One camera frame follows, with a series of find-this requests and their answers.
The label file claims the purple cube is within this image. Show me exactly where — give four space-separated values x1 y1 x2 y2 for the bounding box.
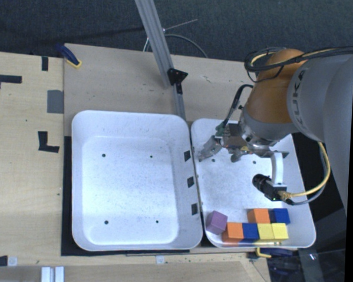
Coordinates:
204 210 229 236

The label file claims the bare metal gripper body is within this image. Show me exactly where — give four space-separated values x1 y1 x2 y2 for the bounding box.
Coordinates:
222 123 282 157

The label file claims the black cylinder on white bracket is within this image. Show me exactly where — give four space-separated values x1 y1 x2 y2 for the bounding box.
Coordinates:
250 150 291 202

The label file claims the orange cube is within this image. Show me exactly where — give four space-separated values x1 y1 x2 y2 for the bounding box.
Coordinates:
220 221 245 247
246 207 272 225

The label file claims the pale wood board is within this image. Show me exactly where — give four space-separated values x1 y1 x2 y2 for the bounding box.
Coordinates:
53 42 289 265

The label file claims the blue cube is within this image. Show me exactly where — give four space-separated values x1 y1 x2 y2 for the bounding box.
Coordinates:
268 207 292 225
239 221 260 245

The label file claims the yellow cube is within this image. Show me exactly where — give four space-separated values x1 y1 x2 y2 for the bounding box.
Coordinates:
270 221 290 241
256 222 276 241

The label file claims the white plastic tray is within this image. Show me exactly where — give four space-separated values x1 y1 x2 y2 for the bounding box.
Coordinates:
184 117 323 254
65 108 210 258

